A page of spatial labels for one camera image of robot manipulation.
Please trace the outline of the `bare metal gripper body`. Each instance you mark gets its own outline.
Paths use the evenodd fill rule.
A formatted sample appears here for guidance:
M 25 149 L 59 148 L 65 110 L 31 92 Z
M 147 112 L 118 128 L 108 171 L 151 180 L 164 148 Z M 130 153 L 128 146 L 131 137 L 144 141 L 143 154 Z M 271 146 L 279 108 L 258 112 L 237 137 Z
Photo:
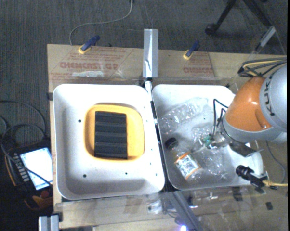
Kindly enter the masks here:
M 224 132 L 216 132 L 215 134 L 210 134 L 209 148 L 220 149 L 227 146 L 230 147 L 232 151 L 238 153 L 243 157 L 249 157 L 258 152 L 257 150 L 249 147 L 246 143 L 234 140 Z

